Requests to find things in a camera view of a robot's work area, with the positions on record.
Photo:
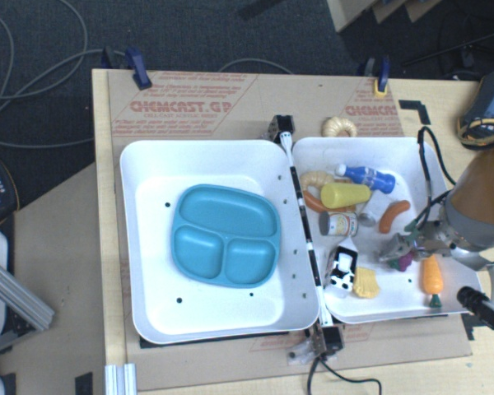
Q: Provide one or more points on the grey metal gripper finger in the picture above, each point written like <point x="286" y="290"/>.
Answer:
<point x="397" y="247"/>
<point x="426" y="253"/>

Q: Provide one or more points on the black cylinder on white bracket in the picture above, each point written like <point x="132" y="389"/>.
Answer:
<point x="477" y="300"/>

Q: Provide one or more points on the yellow plastic cup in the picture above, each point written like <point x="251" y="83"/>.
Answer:
<point x="343" y="195"/>

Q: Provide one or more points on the beige toy croissant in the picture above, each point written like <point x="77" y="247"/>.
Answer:
<point x="333" y="125"/>
<point x="315" y="177"/>

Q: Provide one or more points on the thin black and white rod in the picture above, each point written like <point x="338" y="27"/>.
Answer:
<point x="302" y="212"/>

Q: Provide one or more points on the purple toy grapes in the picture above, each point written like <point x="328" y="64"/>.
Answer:
<point x="404" y="262"/>

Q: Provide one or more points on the blue and white bottle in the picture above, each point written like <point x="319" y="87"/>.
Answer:
<point x="372" y="177"/>

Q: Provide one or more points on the orange toy carrot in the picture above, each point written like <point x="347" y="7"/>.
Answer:
<point x="431" y="278"/>

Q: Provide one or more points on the white plastic tray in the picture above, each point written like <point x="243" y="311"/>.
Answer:
<point x="395" y="307"/>
<point x="148" y="241"/>

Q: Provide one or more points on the small can yellow label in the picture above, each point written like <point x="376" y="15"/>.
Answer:
<point x="341" y="224"/>

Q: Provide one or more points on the yellow ridged toy food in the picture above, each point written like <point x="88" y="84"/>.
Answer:
<point x="365" y="283"/>

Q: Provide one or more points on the blue divided plate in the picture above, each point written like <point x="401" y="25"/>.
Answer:
<point x="226" y="237"/>

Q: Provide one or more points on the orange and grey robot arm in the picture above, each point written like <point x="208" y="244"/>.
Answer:
<point x="477" y="187"/>

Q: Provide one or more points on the small silver can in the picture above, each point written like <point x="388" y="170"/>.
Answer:
<point x="369" y="217"/>

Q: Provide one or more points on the black and white milk carton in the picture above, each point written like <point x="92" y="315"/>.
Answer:
<point x="342" y="270"/>

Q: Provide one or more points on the brown cardboard board red print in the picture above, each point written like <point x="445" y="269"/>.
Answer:
<point x="230" y="109"/>

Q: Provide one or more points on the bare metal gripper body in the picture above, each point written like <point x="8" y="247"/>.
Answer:
<point x="436" y="237"/>

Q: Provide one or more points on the orange toy sausage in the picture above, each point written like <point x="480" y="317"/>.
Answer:
<point x="393" y="216"/>
<point x="311" y="202"/>

